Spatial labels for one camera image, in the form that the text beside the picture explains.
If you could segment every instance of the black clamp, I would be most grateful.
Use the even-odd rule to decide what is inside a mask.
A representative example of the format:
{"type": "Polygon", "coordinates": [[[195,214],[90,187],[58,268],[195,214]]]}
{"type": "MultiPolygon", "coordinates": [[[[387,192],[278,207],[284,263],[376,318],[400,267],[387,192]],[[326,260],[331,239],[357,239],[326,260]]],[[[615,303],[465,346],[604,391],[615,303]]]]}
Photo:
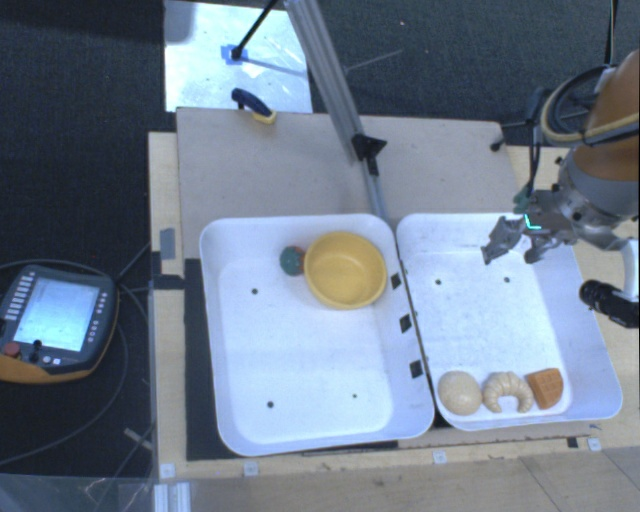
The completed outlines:
{"type": "Polygon", "coordinates": [[[386,140],[374,139],[363,133],[356,133],[351,138],[351,144],[356,152],[358,160],[361,162],[367,160],[367,167],[369,168],[369,174],[372,176],[379,176],[378,163],[376,162],[376,156],[387,145],[386,140]]]}

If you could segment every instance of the yellow bowl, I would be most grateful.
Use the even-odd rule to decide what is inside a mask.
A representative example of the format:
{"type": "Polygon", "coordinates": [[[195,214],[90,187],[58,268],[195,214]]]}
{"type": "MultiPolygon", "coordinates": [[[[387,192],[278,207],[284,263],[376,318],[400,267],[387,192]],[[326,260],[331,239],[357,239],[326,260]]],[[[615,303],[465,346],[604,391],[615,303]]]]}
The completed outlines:
{"type": "Polygon", "coordinates": [[[371,304],[387,283],[387,268],[376,246],[345,231],[327,233],[311,244],[304,275],[317,299],[337,309],[371,304]]]}

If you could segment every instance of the black tape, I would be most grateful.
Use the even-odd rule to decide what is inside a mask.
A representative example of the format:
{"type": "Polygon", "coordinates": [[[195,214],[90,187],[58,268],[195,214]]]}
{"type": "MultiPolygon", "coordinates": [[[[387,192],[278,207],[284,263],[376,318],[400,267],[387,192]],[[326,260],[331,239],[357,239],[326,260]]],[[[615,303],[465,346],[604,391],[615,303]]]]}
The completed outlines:
{"type": "Polygon", "coordinates": [[[154,290],[184,290],[182,277],[162,273],[162,258],[158,251],[151,253],[151,275],[154,290]]]}
{"type": "Polygon", "coordinates": [[[236,458],[217,428],[200,260],[185,260],[184,275],[187,460],[236,458]]]}

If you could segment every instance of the red button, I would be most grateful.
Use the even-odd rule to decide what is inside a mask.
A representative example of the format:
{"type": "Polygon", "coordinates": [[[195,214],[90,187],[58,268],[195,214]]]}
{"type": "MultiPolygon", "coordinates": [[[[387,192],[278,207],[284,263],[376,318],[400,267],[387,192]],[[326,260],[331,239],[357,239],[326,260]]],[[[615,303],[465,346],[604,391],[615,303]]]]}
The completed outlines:
{"type": "Polygon", "coordinates": [[[2,353],[7,357],[13,357],[17,359],[20,357],[20,344],[15,341],[10,341],[6,343],[4,347],[2,347],[2,353]]]}

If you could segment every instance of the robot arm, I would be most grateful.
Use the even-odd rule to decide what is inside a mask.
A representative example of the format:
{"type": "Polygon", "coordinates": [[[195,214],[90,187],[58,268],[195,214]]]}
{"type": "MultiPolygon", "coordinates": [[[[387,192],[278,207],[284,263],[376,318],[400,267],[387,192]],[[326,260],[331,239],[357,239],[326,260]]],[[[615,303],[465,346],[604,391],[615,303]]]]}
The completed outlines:
{"type": "Polygon", "coordinates": [[[615,70],[604,85],[578,133],[559,133],[549,118],[566,84],[546,101],[542,132],[550,143],[571,147],[551,190],[535,190],[532,182],[516,196],[522,218],[501,217],[482,248],[486,264],[506,254],[522,235],[531,240],[527,263],[547,250],[584,240],[604,251],[620,251],[625,268],[623,290],[588,281],[580,297],[625,327],[638,327],[638,241],[619,238],[614,229],[638,217],[638,97],[640,52],[615,70]]]}

